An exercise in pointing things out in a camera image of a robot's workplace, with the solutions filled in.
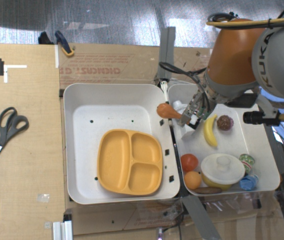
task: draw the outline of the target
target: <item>white container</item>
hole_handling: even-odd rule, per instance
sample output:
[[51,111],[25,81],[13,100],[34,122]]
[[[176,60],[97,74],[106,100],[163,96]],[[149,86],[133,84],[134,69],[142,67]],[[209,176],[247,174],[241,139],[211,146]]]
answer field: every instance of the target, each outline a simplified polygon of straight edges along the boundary
[[210,187],[220,187],[222,190],[228,190],[245,174],[242,162],[230,154],[210,154],[203,159],[200,167],[204,182]]
[[[180,101],[182,104],[188,104],[196,92],[197,85],[195,84],[175,84],[168,90],[169,102],[173,104],[176,101]],[[218,119],[222,115],[228,115],[234,120],[234,125],[229,131],[221,131],[214,123],[213,132],[218,143],[217,147],[212,147],[206,142],[203,134],[203,122],[196,130],[193,130],[187,125],[180,127],[177,124],[178,121],[173,119],[174,135],[179,155],[194,154],[199,160],[199,166],[195,171],[199,172],[201,162],[211,154],[224,153],[236,158],[239,158],[241,154],[249,154],[255,159],[250,173],[257,175],[259,178],[256,188],[251,190],[251,192],[275,190],[280,184],[280,177],[264,126],[262,124],[245,124],[242,119],[244,112],[257,110],[257,105],[247,109],[230,108],[218,104],[210,116],[217,114]],[[188,189],[188,191],[196,196],[204,196],[191,189]],[[236,183],[228,190],[215,195],[243,192],[246,191],[241,189],[239,184]]]
[[[65,89],[67,185],[75,202],[90,205],[157,200],[178,194],[180,181],[168,120],[156,112],[164,102],[162,90],[151,84],[75,83]],[[163,175],[155,193],[147,196],[114,193],[95,179],[100,140],[112,129],[139,131],[159,140]]]

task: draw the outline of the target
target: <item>banana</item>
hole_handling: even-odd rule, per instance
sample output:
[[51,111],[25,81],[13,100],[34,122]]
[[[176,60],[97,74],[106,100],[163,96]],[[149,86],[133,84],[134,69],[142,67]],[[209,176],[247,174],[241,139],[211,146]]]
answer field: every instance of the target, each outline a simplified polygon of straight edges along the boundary
[[213,133],[213,125],[216,117],[217,115],[215,114],[204,122],[204,138],[206,142],[213,147],[217,147],[217,141]]

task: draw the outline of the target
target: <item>scissors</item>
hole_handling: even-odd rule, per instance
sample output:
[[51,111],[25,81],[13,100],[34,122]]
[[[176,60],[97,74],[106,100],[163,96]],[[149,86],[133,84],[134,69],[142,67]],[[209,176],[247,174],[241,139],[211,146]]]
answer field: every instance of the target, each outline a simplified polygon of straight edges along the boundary
[[[2,127],[3,118],[8,112],[13,111],[6,121],[6,125]],[[24,123],[21,127],[17,128],[19,123]],[[14,107],[8,107],[0,115],[0,152],[7,142],[16,134],[25,131],[29,127],[27,117],[17,115],[17,110]]]

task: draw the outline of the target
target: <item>floor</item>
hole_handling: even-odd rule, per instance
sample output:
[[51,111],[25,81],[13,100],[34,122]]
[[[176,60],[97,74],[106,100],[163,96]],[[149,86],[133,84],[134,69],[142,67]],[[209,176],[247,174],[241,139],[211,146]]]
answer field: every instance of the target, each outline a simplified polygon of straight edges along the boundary
[[[0,0],[0,43],[35,45],[44,31],[55,43],[60,30],[70,43],[159,46],[161,28],[174,26],[176,47],[211,48],[219,31],[205,24],[210,14],[266,20],[283,10],[284,0]],[[272,131],[284,209],[284,123]]]

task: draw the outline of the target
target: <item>white tray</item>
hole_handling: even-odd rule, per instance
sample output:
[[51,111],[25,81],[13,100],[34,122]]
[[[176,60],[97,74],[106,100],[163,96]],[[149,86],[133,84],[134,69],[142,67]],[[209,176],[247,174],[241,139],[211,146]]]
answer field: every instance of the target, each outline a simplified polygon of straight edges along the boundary
[[[178,194],[178,176],[168,120],[156,113],[164,103],[160,88],[151,84],[75,83],[64,92],[67,183],[79,204],[169,199]],[[151,195],[132,196],[105,190],[95,180],[100,140],[112,129],[144,132],[157,138],[163,151],[163,175]]]
[[[170,104],[175,101],[181,101],[182,104],[188,104],[197,91],[195,84],[175,84],[168,90],[168,98]],[[180,127],[177,120],[173,119],[174,135],[176,139],[179,155],[192,153],[199,159],[199,166],[195,171],[200,171],[200,163],[203,159],[214,153],[227,153],[237,158],[242,153],[246,153],[254,157],[255,164],[252,167],[251,173],[259,177],[257,187],[253,190],[257,191],[272,191],[280,184],[279,172],[269,145],[268,138],[263,125],[245,124],[242,116],[246,111],[257,111],[258,107],[254,105],[250,109],[244,108],[229,108],[219,104],[210,115],[217,116],[228,115],[233,118],[234,126],[230,131],[222,132],[216,124],[213,128],[218,146],[216,148],[207,144],[203,135],[203,123],[199,125],[196,131],[191,135],[185,135],[185,132],[191,133],[191,128],[185,126]],[[188,189],[190,193],[196,196],[204,196],[197,194]],[[223,191],[221,194],[233,194],[246,192],[239,187],[239,184],[234,184],[229,190]]]

